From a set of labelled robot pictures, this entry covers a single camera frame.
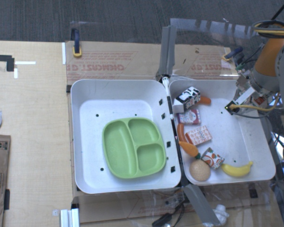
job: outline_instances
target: orange toy food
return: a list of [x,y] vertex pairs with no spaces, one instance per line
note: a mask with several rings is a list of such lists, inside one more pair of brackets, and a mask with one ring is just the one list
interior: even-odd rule
[[193,144],[190,144],[188,142],[183,142],[183,141],[179,141],[179,144],[182,147],[182,149],[187,154],[189,154],[191,157],[200,158],[200,154],[199,154],[198,148],[196,146],[194,146]]
[[184,124],[183,123],[178,123],[177,133],[178,133],[179,141],[187,142],[185,138],[185,134],[184,134]]
[[198,102],[198,104],[207,104],[207,105],[211,103],[212,103],[211,99],[205,96],[201,96],[200,101]]

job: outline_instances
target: white tape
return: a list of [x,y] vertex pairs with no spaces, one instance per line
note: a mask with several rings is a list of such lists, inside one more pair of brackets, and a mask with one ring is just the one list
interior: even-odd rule
[[35,61],[15,61],[15,65],[36,65]]
[[14,78],[18,78],[18,68],[14,68]]
[[62,43],[62,64],[66,64],[66,55],[65,55],[65,43]]

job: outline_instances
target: yellow banana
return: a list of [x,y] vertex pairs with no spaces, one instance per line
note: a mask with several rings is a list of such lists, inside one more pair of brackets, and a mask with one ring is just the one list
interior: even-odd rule
[[250,167],[251,167],[252,164],[253,164],[253,162],[250,161],[248,164],[246,164],[244,166],[235,167],[235,166],[231,166],[231,165],[223,163],[221,168],[228,175],[244,176],[244,175],[246,175],[250,172]]

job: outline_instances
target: pink box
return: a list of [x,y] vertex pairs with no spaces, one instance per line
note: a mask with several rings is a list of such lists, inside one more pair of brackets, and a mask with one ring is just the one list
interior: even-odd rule
[[178,122],[183,124],[200,124],[200,112],[198,109],[188,109],[184,113],[177,114]]
[[195,146],[212,139],[212,135],[210,134],[205,125],[187,132],[185,136],[188,142]]

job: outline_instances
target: green divided plate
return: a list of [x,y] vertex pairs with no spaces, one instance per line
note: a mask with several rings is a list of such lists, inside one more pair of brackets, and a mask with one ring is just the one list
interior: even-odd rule
[[111,121],[103,129],[102,141],[108,167],[119,178],[151,175],[165,166],[162,136],[149,119]]

